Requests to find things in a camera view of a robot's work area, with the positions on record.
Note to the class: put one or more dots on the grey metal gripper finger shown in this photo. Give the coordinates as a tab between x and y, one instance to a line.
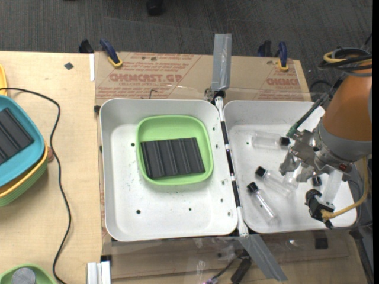
288	164
305	172

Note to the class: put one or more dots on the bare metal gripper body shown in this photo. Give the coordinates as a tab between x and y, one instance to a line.
308	149

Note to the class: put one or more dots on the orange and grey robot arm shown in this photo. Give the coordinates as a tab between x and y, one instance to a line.
349	108

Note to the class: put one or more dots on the clear bottle with black cap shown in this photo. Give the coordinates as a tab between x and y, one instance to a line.
316	181
266	140
274	180
263	203

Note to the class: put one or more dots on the white plastic tray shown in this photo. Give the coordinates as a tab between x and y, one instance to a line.
296	211
165	206

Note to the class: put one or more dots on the thin black and white rod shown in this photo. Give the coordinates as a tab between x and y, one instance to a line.
226	140

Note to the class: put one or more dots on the black ribbed slab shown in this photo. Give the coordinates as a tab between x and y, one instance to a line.
172	158
13	135

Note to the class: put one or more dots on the green plate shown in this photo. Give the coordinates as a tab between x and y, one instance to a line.
44	275
35	189
174	127

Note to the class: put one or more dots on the brown cardboard board red print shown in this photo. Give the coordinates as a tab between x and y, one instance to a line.
183	75

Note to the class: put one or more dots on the yellow plate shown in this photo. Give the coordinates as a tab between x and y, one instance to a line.
38	174
2	80

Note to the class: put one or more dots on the blue plate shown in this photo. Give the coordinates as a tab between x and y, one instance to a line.
32	158

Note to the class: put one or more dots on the grey metal cylinder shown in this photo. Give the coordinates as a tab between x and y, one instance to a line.
23	276

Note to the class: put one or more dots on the black cylinder on white bracket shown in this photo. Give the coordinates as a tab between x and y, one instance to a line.
316	204

